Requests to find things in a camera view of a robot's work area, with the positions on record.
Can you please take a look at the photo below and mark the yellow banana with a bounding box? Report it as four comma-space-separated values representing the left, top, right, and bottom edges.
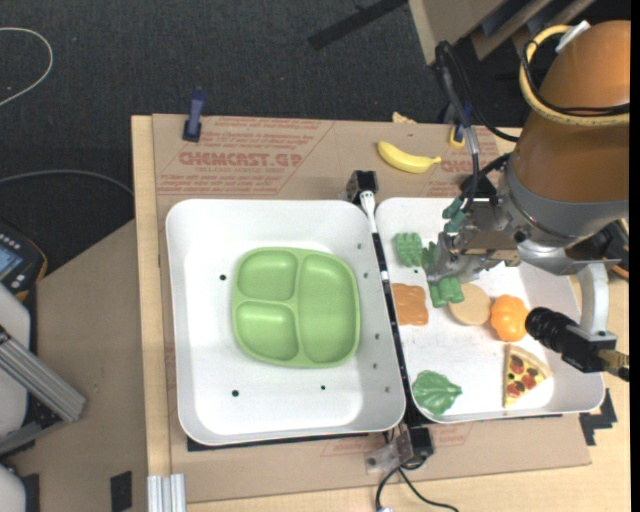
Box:
377, 140, 443, 175

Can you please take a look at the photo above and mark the white plastic tray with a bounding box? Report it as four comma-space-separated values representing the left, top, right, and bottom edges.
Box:
373, 196, 607, 425
164, 198, 407, 447

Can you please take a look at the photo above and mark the thin black and white rod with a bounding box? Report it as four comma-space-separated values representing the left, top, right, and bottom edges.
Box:
359, 191, 415, 427

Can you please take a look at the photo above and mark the black cylinder on white bracket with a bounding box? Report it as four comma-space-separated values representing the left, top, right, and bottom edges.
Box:
524, 261, 620, 374

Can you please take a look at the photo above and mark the brown cardboard board red print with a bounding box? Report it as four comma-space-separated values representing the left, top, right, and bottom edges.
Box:
151, 113, 609, 504

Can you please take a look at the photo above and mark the green lettuce leaf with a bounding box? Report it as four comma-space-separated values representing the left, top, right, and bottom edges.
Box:
411, 369, 463, 416

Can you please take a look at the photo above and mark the orange toy pumpkin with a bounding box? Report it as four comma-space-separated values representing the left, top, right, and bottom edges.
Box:
489, 294, 531, 343

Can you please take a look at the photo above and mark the beige round biscuit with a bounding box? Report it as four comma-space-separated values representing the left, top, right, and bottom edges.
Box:
447, 282, 493, 327

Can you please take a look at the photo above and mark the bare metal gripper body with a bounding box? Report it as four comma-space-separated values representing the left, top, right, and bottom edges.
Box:
438, 198, 622, 276

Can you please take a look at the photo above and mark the green divided plate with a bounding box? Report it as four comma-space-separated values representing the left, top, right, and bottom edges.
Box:
230, 246, 362, 370

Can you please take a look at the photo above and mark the orange toast slice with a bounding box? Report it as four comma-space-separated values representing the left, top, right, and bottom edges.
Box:
391, 282, 430, 327

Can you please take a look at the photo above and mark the toy pizza slice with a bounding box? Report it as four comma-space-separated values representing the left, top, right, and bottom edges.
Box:
502, 343, 555, 409

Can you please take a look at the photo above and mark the green toy bean bundle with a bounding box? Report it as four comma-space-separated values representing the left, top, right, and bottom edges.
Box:
394, 232, 424, 269
421, 241, 465, 308

